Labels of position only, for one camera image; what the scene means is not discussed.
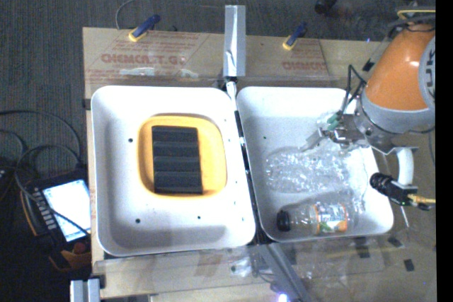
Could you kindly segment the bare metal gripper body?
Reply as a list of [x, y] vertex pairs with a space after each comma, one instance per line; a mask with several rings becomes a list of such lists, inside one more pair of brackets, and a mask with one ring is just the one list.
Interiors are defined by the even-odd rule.
[[397, 146], [393, 143], [396, 133], [379, 128], [364, 115], [343, 115], [335, 129], [343, 130], [349, 145], [370, 146], [374, 150], [389, 155], [404, 149], [415, 151], [417, 146]]

